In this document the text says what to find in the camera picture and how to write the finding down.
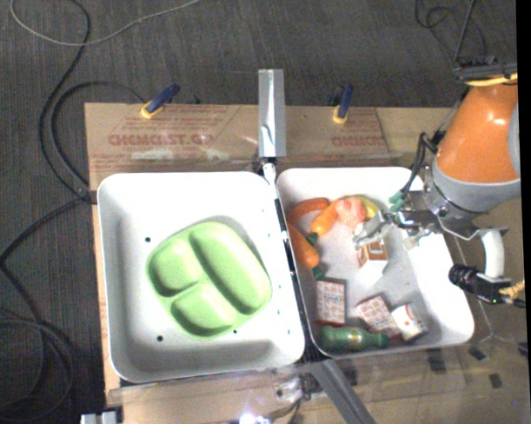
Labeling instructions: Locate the white plastic tray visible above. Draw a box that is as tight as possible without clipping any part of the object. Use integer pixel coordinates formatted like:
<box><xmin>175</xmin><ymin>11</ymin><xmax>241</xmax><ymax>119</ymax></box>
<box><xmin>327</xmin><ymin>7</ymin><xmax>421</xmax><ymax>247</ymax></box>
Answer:
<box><xmin>275</xmin><ymin>161</ymin><xmax>476</xmax><ymax>361</ymax></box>
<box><xmin>96</xmin><ymin>166</ymin><xmax>308</xmax><ymax>386</ymax></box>

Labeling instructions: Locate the orange carrot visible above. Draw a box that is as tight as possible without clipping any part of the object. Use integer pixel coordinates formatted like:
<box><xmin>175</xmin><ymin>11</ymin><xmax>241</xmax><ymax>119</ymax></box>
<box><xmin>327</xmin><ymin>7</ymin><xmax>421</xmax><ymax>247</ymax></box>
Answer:
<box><xmin>304</xmin><ymin>199</ymin><xmax>342</xmax><ymax>246</ymax></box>
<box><xmin>286</xmin><ymin>220</ymin><xmax>326</xmax><ymax>282</ymax></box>

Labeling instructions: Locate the yellow banana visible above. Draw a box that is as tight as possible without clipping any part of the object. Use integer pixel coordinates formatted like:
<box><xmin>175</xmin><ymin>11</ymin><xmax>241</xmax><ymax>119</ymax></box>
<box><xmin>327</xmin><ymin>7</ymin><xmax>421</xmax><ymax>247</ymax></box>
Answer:
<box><xmin>355</xmin><ymin>193</ymin><xmax>381</xmax><ymax>220</ymax></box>

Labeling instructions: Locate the black cylinder on white bracket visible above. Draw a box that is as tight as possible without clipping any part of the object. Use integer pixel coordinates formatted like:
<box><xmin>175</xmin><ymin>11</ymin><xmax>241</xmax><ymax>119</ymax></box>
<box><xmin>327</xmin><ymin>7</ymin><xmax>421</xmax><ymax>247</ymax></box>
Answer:
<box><xmin>446</xmin><ymin>226</ymin><xmax>514</xmax><ymax>308</ymax></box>

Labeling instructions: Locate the brown cardboard board, red print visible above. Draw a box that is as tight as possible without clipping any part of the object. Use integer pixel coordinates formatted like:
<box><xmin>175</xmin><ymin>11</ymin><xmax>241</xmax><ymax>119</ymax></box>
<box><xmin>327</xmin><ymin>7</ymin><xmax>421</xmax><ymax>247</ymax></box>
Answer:
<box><xmin>83</xmin><ymin>87</ymin><xmax>530</xmax><ymax>424</ymax></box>

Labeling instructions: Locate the white can with orange print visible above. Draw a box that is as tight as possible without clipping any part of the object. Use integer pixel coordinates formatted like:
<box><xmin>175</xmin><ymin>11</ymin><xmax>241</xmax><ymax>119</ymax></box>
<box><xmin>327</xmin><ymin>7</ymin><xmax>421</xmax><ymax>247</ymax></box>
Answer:
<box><xmin>389</xmin><ymin>301</ymin><xmax>430</xmax><ymax>344</ymax></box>

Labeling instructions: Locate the red and white carton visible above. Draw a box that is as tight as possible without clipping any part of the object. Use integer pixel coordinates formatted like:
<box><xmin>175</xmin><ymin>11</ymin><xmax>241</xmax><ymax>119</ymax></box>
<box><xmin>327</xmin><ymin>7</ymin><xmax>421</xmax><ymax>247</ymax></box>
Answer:
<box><xmin>354</xmin><ymin>294</ymin><xmax>402</xmax><ymax>340</ymax></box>
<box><xmin>312</xmin><ymin>276</ymin><xmax>349</xmax><ymax>328</ymax></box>

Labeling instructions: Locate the green divided plate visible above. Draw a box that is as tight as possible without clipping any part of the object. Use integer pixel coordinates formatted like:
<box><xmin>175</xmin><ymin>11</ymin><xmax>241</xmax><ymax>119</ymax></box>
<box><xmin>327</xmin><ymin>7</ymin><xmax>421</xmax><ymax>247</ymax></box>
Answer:
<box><xmin>144</xmin><ymin>218</ymin><xmax>275</xmax><ymax>343</ymax></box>

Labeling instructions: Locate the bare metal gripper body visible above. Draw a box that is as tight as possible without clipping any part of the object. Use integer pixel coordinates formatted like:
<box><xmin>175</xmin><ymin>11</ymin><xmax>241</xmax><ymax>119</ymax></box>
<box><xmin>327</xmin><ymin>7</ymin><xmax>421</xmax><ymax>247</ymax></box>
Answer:
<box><xmin>387</xmin><ymin>189</ymin><xmax>453</xmax><ymax>239</ymax></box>

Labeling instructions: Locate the green bottle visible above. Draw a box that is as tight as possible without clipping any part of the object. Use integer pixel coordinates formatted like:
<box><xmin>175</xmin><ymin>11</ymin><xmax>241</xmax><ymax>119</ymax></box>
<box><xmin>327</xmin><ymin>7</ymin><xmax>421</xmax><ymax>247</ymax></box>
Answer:
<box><xmin>318</xmin><ymin>322</ymin><xmax>391</xmax><ymax>354</ymax></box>

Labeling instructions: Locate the brown and white carton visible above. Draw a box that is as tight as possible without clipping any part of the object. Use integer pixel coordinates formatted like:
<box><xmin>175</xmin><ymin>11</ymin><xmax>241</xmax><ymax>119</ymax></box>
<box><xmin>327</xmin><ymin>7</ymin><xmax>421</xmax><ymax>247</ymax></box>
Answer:
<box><xmin>355</xmin><ymin>235</ymin><xmax>390</xmax><ymax>269</ymax></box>

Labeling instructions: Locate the pink toy meat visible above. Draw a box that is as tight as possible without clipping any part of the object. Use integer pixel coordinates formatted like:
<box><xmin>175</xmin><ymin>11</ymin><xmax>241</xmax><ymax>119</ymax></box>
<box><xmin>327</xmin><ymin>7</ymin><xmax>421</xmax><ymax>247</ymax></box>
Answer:
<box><xmin>334</xmin><ymin>195</ymin><xmax>369</xmax><ymax>229</ymax></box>

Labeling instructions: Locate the orange sausage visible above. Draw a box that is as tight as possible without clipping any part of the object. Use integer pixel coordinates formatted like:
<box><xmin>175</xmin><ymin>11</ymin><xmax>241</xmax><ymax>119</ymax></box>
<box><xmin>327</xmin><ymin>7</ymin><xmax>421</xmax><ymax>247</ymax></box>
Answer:
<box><xmin>286</xmin><ymin>196</ymin><xmax>332</xmax><ymax>227</ymax></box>

